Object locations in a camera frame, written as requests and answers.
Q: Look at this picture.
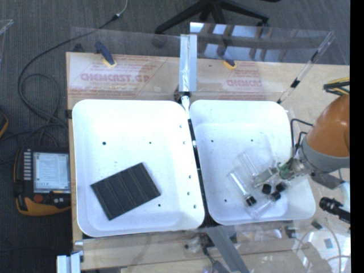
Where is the black cylinder on white bracket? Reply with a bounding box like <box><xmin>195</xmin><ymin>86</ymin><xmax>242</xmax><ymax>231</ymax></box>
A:
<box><xmin>318</xmin><ymin>180</ymin><xmax>350</xmax><ymax>224</ymax></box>

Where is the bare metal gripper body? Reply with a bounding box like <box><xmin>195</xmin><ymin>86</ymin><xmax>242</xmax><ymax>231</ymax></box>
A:
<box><xmin>279</xmin><ymin>157</ymin><xmax>314</xmax><ymax>181</ymax></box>

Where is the black ribbed flat panel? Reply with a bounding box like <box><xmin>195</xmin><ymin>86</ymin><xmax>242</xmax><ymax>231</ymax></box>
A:
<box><xmin>90</xmin><ymin>162</ymin><xmax>162</xmax><ymax>221</ymax></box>

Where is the white plastic tray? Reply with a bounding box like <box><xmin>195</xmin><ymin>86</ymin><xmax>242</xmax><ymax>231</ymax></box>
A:
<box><xmin>188</xmin><ymin>100</ymin><xmax>317</xmax><ymax>226</ymax></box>
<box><xmin>71</xmin><ymin>99</ymin><xmax>206</xmax><ymax>238</ymax></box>

